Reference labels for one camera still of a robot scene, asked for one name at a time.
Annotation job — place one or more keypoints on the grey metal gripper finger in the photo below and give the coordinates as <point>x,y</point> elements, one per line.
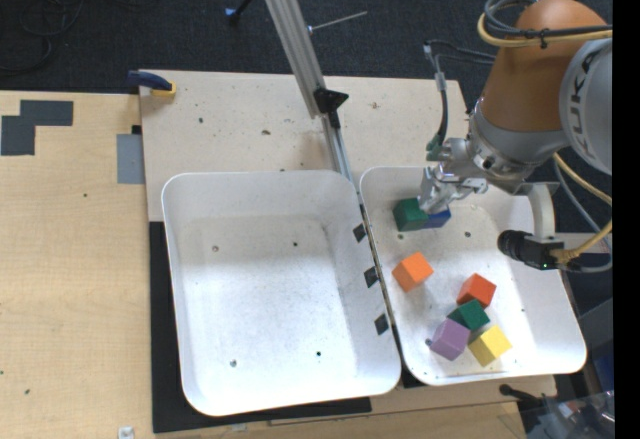
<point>426,194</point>
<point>442,202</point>

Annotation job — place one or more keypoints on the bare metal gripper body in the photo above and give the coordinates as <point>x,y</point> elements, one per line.
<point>462,157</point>

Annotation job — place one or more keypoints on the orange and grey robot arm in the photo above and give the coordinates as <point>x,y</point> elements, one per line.
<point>535,77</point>

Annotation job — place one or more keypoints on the blue cube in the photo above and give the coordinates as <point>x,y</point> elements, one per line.
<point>440,219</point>

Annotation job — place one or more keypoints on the green cube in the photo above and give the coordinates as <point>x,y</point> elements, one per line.
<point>471,314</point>
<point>407,216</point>

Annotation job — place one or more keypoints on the white plastic tray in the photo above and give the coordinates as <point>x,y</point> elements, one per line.
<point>265,292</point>
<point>450,257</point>

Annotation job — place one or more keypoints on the orange cube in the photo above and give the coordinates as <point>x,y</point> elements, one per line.
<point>412,271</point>

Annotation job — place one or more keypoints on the red cube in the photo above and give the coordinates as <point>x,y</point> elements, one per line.
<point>477,289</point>

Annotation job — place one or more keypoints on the purple cube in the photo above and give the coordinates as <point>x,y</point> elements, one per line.
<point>450,339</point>

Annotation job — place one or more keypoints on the yellow cube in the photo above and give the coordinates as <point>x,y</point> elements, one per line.
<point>490,346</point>

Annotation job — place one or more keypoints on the pale wood board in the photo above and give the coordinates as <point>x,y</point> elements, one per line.
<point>240,127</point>

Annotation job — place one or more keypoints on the black cylinder on white bracket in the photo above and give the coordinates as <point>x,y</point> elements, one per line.
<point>530,248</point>

